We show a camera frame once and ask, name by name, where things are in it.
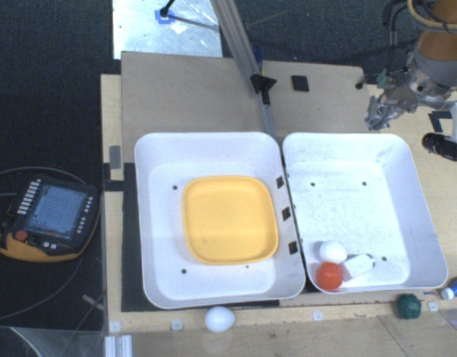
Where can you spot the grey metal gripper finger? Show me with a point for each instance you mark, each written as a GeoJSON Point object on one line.
{"type": "Point", "coordinates": [373, 112]}
{"type": "Point", "coordinates": [388, 116]}

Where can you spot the black cylinder on white bracket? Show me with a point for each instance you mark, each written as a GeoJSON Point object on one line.
{"type": "Point", "coordinates": [444, 145]}

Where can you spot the white plastic bottle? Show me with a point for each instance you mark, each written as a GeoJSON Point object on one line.
{"type": "Point", "coordinates": [358, 265]}

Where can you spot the yellow plate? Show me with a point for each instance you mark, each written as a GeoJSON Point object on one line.
{"type": "Point", "coordinates": [230, 219]}

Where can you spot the white plastic tray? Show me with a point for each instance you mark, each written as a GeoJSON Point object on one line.
{"type": "Point", "coordinates": [344, 206]}
{"type": "Point", "coordinates": [165, 273]}

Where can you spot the orange ball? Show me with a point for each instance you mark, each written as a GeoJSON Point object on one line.
{"type": "Point", "coordinates": [329, 276]}

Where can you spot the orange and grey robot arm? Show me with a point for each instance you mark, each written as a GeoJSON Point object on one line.
{"type": "Point", "coordinates": [442, 47]}

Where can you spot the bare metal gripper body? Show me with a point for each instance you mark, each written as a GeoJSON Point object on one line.
{"type": "Point", "coordinates": [418, 89]}

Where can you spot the white egg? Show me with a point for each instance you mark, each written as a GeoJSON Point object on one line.
{"type": "Point", "coordinates": [332, 251]}
{"type": "Point", "coordinates": [220, 319]}

